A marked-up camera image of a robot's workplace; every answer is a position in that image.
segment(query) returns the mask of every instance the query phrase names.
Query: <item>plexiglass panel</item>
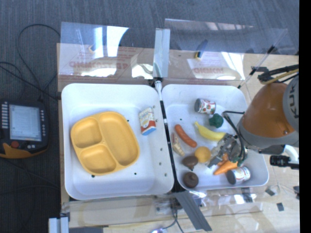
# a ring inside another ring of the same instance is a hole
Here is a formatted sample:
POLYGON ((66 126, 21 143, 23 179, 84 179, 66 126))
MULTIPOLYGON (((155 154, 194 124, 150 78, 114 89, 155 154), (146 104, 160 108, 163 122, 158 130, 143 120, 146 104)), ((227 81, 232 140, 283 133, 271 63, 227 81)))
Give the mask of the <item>plexiglass panel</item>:
POLYGON ((59 75, 152 79, 156 30, 62 23, 59 75))
POLYGON ((176 19, 166 19, 165 28, 171 34, 171 80, 245 81, 252 67, 262 66, 269 55, 298 51, 287 29, 176 19))

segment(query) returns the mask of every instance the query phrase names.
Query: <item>toy banana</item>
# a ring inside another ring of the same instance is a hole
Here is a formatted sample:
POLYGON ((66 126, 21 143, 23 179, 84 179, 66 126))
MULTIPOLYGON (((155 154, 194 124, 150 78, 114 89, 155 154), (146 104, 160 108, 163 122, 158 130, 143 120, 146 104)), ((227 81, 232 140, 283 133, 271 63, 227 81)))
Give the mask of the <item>toy banana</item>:
POLYGON ((225 135, 225 132, 214 132, 203 125, 200 125, 198 122, 195 122, 194 124, 197 126, 200 135, 208 140, 220 141, 225 135))

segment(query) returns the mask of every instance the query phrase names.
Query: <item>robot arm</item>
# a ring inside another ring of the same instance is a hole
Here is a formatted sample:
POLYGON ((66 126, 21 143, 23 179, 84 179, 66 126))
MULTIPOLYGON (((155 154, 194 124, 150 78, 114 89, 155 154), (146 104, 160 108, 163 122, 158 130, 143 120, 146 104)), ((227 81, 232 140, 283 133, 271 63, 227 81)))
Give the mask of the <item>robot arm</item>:
MULTIPOLYGON (((221 161, 225 152, 231 161, 241 164, 247 152, 255 150, 270 154, 273 166, 299 169, 299 157, 294 148, 299 147, 299 74, 293 76, 288 85, 279 82, 278 77, 271 77, 280 72, 297 73, 298 70, 298 65, 294 65, 259 75, 264 86, 243 113, 237 127, 231 123, 236 136, 227 134, 212 150, 216 154, 209 167, 221 161)), ((224 113, 223 116, 230 123, 228 116, 224 113)))

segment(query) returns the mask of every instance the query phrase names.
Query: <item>toy food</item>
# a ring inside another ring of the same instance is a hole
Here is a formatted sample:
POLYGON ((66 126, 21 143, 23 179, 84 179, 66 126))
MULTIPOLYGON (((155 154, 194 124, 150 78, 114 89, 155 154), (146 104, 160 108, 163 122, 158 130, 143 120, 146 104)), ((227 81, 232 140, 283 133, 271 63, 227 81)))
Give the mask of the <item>toy food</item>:
POLYGON ((221 166, 223 163, 225 163, 229 159, 229 156, 227 153, 224 153, 222 156, 222 161, 218 162, 217 165, 221 166))
POLYGON ((219 141, 225 135, 225 132, 214 132, 203 125, 200 125, 198 122, 195 122, 194 124, 197 126, 200 135, 208 140, 219 141))
POLYGON ((193 172, 188 172, 183 177, 183 182, 185 183, 186 187, 194 188, 199 183, 198 176, 193 172))
POLYGON ((172 138, 172 148, 173 150, 178 153, 180 156, 184 156, 185 152, 183 151, 183 149, 180 146, 178 137, 175 133, 171 134, 171 138, 172 138))
POLYGON ((238 162, 231 162, 227 160, 225 163, 223 163, 215 172, 214 175, 226 173, 229 170, 235 169, 238 167, 238 162))
POLYGON ((197 99, 194 104, 194 110, 199 113, 214 114, 216 103, 206 99, 197 99))
POLYGON ((198 162, 198 158, 195 156, 187 156, 182 161, 183 165, 188 167, 191 171, 193 170, 194 166, 198 164, 198 162))
POLYGON ((211 152, 208 147, 198 147, 194 152, 194 156, 198 158, 200 163, 205 163, 210 160, 211 152))
POLYGON ((210 126, 215 126, 216 128, 220 128, 224 123, 224 119, 218 113, 215 113, 210 119, 208 119, 210 126))
POLYGON ((178 134, 178 136, 183 140, 183 142, 185 142, 186 144, 188 144, 190 147, 195 148, 197 146, 196 141, 192 140, 183 130, 183 128, 181 127, 180 124, 176 124, 175 125, 175 131, 178 134))
POLYGON ((230 184, 241 184, 250 179, 251 173, 246 166, 243 166, 229 170, 225 176, 230 184))
POLYGON ((138 117, 142 135, 148 135, 156 130, 155 115, 151 107, 141 111, 138 117))

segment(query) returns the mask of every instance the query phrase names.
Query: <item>toy broccoli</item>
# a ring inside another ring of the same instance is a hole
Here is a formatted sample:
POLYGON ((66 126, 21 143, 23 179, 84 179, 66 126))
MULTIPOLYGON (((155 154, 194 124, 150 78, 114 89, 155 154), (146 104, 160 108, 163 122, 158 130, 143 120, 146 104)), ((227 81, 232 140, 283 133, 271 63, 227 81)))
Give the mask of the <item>toy broccoli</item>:
POLYGON ((209 124, 211 126, 215 126, 216 128, 220 128, 224 122, 224 119, 218 113, 215 113, 210 119, 209 124))

